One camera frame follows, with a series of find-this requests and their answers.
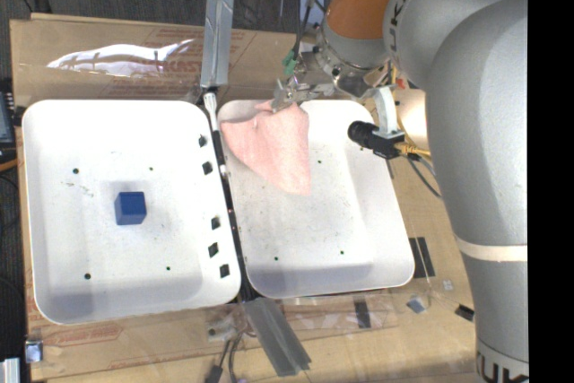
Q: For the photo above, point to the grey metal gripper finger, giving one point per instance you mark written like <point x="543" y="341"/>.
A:
<point x="280" y="100"/>
<point x="302" y="97"/>

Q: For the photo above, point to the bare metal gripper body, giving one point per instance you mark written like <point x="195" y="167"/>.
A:
<point x="324" y="78"/>

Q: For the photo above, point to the pink cloth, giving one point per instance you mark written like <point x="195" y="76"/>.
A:
<point x="273" y="148"/>

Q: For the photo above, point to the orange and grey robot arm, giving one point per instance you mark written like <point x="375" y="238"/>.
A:
<point x="475" y="72"/>

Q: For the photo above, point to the thin black and white rod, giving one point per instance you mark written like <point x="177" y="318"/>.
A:
<point x="223" y="168"/>

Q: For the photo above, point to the white plastic tray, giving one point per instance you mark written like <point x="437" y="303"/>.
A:
<point x="125" y="255"/>
<point x="314" y="228"/>

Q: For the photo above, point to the blue cube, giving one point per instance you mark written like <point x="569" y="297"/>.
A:
<point x="130" y="208"/>

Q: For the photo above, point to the brown cardboard board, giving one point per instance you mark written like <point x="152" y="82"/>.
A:
<point x="394" y="350"/>

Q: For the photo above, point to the black cylinder on white bracket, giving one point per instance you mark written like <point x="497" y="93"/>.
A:
<point x="373" y="138"/>

